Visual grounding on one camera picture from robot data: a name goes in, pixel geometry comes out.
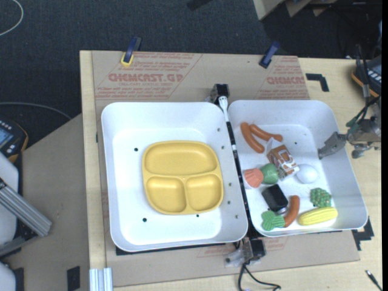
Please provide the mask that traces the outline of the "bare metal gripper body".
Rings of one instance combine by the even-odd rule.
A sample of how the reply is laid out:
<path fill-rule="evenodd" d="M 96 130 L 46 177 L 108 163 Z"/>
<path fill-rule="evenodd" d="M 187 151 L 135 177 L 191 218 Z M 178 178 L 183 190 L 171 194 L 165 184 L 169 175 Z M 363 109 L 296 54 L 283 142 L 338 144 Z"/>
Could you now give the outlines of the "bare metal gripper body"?
<path fill-rule="evenodd" d="M 376 117 L 348 123 L 347 140 L 353 145 L 352 158 L 357 159 L 368 150 L 381 150 L 381 122 Z"/>

